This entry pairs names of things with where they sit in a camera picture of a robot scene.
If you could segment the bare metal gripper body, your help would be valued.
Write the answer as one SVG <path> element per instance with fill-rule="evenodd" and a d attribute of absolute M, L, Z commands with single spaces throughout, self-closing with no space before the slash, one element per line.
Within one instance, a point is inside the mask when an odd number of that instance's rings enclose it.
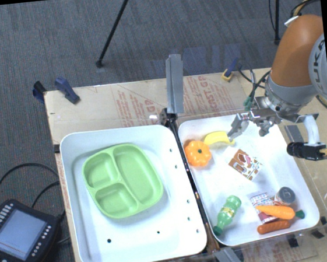
<path fill-rule="evenodd" d="M 275 98 L 275 103 L 267 96 L 255 97 L 249 111 L 249 119 L 262 127 L 267 123 L 279 124 L 282 120 L 296 122 L 302 105 L 290 104 Z"/>

